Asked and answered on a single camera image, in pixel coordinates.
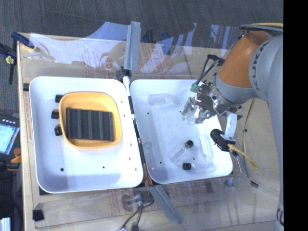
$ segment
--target white tray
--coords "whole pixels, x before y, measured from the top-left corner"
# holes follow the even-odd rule
[[[130,86],[132,102],[141,137],[145,161],[150,177],[159,184],[177,183],[191,180],[202,180],[224,177],[232,172],[230,153],[221,151],[210,138],[210,132],[221,129],[217,116],[205,120],[203,124],[189,125],[181,119],[181,111],[195,80],[135,80]],[[169,93],[173,101],[163,105],[150,105],[148,96]],[[202,163],[208,160],[203,157],[204,151],[213,155],[214,172],[206,169],[201,172],[183,170],[170,161],[170,153],[182,147],[187,140],[194,146],[185,155],[182,162]]]
[[[39,186],[48,193],[81,192],[138,186],[143,178],[141,158],[124,85],[113,79],[37,77],[30,83],[35,161]],[[108,148],[76,149],[55,136],[60,120],[55,95],[75,91],[109,94],[120,114],[123,137]]]

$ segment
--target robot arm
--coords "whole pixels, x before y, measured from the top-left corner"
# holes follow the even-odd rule
[[[199,79],[192,86],[195,97],[188,98],[182,119],[188,119],[198,112],[196,123],[203,123],[216,114],[226,116],[231,121],[234,116],[240,118],[236,115],[237,109],[250,99],[260,98],[269,104],[281,179],[276,230],[283,230],[283,29],[256,25],[244,25],[241,29],[244,29],[243,35],[225,60],[208,56],[214,63],[205,74],[201,74],[201,79],[205,80],[200,84]],[[227,121],[226,132],[235,131],[230,124]]]

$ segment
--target display screen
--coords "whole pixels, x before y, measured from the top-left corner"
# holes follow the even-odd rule
[[[18,132],[18,127],[0,124],[0,153],[10,154]]]

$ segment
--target black ridged insert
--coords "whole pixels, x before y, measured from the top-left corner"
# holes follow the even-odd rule
[[[112,113],[66,108],[66,137],[114,141]]]

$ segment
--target dark gray carpet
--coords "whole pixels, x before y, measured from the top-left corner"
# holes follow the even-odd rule
[[[176,38],[197,23],[192,45],[219,48],[221,42],[211,36],[212,25],[238,28],[250,23],[283,23],[283,0],[0,0],[0,15],[0,42],[10,47],[13,31],[87,37],[104,22],[129,25],[138,21],[141,35],[152,30],[154,41],[163,32]],[[16,73],[9,85],[9,65],[4,58],[0,71],[0,113],[12,115],[18,112]],[[8,175],[0,173],[0,179]],[[12,199],[11,188],[12,180],[0,181],[1,196]],[[0,200],[0,215],[11,213],[11,205]]]

